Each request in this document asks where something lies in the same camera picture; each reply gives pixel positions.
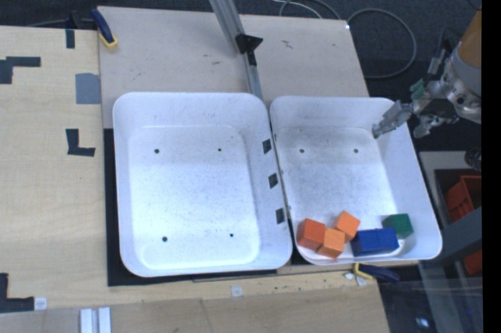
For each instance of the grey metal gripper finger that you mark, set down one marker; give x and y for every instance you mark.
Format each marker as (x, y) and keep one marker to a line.
(424, 127)
(391, 120)

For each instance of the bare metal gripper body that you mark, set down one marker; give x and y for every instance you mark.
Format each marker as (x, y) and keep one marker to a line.
(450, 106)

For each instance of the green cube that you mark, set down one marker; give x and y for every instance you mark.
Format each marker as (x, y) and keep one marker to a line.
(399, 223)

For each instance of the blue cube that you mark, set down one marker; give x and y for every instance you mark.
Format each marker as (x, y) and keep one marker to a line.
(387, 239)
(364, 242)

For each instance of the red plastic box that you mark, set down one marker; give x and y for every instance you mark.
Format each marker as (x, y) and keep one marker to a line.
(463, 196)

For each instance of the orange cube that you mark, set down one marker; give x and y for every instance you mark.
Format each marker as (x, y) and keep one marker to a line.
(332, 243)
(347, 223)
(310, 233)

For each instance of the white plastic tray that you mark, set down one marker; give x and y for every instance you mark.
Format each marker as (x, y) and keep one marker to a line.
(336, 174)
(195, 186)

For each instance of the black cylinder on white bracket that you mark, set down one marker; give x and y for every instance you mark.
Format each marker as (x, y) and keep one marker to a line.
(473, 159)

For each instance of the pale wood board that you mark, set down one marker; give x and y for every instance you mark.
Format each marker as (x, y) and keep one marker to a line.
(176, 57)

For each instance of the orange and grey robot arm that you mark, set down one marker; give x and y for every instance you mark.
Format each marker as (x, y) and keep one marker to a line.
(469, 49)

